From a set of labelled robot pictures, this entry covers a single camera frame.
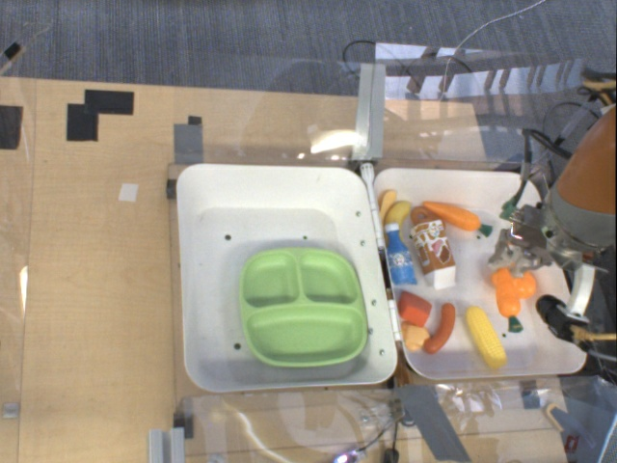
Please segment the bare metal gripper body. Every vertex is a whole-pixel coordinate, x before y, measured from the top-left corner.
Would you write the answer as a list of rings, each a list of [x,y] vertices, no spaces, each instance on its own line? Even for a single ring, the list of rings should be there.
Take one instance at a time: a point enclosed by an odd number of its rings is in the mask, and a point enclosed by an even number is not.
[[[577,242],[561,228],[553,211],[546,205],[525,205],[510,217],[511,227],[505,240],[533,253],[546,253],[552,264],[562,269],[580,268]]]

